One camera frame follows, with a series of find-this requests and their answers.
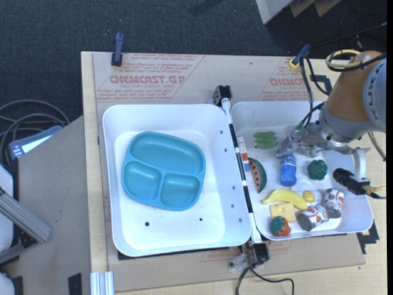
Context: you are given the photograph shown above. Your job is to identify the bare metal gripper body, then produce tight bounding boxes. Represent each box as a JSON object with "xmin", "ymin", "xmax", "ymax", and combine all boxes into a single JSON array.
[{"xmin": 295, "ymin": 122, "xmax": 353, "ymax": 155}]

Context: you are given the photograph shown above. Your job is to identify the green broccoli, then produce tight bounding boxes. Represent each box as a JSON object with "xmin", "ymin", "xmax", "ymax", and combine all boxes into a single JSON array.
[{"xmin": 307, "ymin": 159, "xmax": 329, "ymax": 181}]

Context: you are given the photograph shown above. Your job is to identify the green pea pods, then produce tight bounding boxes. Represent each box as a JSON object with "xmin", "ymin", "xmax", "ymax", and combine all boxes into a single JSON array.
[{"xmin": 253, "ymin": 131, "xmax": 279, "ymax": 150}]

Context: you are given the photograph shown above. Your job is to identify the blue bottle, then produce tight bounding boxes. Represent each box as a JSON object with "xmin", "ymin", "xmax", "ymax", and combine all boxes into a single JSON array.
[{"xmin": 279, "ymin": 152, "xmax": 298, "ymax": 187}]

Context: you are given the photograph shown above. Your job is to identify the watermelon slice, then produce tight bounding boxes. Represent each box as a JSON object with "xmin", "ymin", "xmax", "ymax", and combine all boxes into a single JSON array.
[{"xmin": 247, "ymin": 157, "xmax": 268, "ymax": 194}]

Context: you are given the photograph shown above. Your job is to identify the white red blue carton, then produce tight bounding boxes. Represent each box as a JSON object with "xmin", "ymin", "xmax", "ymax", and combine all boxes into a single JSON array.
[{"xmin": 236, "ymin": 135, "xmax": 251, "ymax": 173}]

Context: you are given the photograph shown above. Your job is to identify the yellow banana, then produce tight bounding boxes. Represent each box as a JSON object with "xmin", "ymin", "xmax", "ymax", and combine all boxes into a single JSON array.
[{"xmin": 262, "ymin": 189, "xmax": 309, "ymax": 211}]

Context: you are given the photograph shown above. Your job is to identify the white and red can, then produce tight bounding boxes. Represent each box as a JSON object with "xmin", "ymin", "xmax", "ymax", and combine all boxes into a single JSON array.
[
  {"xmin": 297, "ymin": 204, "xmax": 330, "ymax": 232},
  {"xmin": 323, "ymin": 188, "xmax": 345, "ymax": 219}
]

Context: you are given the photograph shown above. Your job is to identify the thin black and white rod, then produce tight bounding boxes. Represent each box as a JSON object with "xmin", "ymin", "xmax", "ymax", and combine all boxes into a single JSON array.
[{"xmin": 221, "ymin": 98, "xmax": 262, "ymax": 244}]

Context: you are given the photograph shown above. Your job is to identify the yellow cheese wedge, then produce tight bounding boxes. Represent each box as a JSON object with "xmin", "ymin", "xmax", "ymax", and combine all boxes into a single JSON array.
[{"xmin": 269, "ymin": 202, "xmax": 297, "ymax": 223}]

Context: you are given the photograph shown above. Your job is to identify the white plastic tray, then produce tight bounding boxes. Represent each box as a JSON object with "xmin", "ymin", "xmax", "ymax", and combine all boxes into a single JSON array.
[
  {"xmin": 230, "ymin": 101, "xmax": 375, "ymax": 242},
  {"xmin": 102, "ymin": 103, "xmax": 253, "ymax": 258}
]

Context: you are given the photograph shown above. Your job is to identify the red strawberry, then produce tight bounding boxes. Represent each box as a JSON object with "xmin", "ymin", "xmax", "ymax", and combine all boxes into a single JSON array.
[{"xmin": 269, "ymin": 215, "xmax": 292, "ymax": 237}]

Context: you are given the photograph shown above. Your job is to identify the brown cardboard board, red print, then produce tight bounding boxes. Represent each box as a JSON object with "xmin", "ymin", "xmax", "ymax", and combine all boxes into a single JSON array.
[{"xmin": 91, "ymin": 52, "xmax": 367, "ymax": 292}]

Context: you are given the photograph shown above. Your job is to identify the blue divided plate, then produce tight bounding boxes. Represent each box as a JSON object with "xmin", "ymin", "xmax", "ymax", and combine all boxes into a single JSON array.
[{"xmin": 121, "ymin": 131, "xmax": 206, "ymax": 212}]

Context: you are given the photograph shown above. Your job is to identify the black cylinder on white bracket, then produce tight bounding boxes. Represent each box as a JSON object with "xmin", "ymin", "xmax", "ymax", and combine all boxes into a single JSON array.
[{"xmin": 332, "ymin": 147, "xmax": 372, "ymax": 196}]

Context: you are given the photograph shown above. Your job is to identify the black block with thin wires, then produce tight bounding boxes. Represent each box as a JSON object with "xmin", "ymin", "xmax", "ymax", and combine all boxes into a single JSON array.
[
  {"xmin": 211, "ymin": 84, "xmax": 232, "ymax": 106},
  {"xmin": 228, "ymin": 241, "xmax": 271, "ymax": 270}
]

